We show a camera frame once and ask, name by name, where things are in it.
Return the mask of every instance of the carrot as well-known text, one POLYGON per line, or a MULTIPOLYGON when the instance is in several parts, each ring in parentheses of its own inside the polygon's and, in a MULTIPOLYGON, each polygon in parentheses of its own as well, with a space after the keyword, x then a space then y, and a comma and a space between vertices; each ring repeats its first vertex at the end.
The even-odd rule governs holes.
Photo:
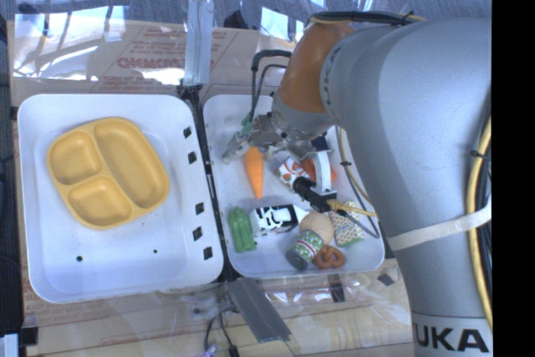
POLYGON ((264 158, 262 152, 256 146, 251 146, 245 153, 245 167, 255 196, 262 198, 264 158))
MULTIPOLYGON (((307 160, 304 160, 301 162, 301 167, 308 173, 310 178, 314 181, 316 181, 316 167, 314 166, 314 161, 312 158, 308 158, 307 160)), ((331 181, 334 181, 336 179, 336 173, 333 170, 333 167, 331 168, 331 181)))

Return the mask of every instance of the pretzel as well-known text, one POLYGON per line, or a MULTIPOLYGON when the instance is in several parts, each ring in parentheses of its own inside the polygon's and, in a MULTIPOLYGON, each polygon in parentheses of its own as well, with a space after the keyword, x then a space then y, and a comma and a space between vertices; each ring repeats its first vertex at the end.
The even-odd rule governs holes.
POLYGON ((313 262, 321 269, 340 268, 345 263, 345 256, 335 246, 324 246, 313 259, 313 262))

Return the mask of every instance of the yellow divided plate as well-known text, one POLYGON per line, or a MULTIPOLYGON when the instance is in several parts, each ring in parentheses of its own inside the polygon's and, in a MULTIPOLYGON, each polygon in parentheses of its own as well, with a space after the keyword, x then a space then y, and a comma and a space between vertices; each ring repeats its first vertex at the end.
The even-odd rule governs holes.
POLYGON ((160 157, 124 118, 95 120, 61 135, 48 148, 47 165, 71 213, 93 229, 130 222, 169 194, 160 157))

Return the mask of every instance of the green bottle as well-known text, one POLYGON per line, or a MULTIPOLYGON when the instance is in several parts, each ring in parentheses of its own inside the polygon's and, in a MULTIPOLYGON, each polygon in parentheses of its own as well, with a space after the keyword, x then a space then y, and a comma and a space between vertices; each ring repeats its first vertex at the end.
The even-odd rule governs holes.
POLYGON ((257 244, 254 241, 251 230, 249 216, 239 207, 235 207, 228 215, 228 222, 231 226, 234 249, 238 253, 256 250, 257 244))

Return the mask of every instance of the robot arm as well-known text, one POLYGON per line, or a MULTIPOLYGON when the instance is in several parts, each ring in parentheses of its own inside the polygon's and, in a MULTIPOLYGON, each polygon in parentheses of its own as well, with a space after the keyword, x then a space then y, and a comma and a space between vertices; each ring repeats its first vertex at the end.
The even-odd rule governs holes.
MULTIPOLYGON (((491 26, 452 19, 378 26, 314 24, 273 98, 273 128, 290 147, 336 124, 387 239, 466 213, 471 150, 491 93, 491 26)), ((393 248, 417 356, 492 355, 466 233, 393 248)))

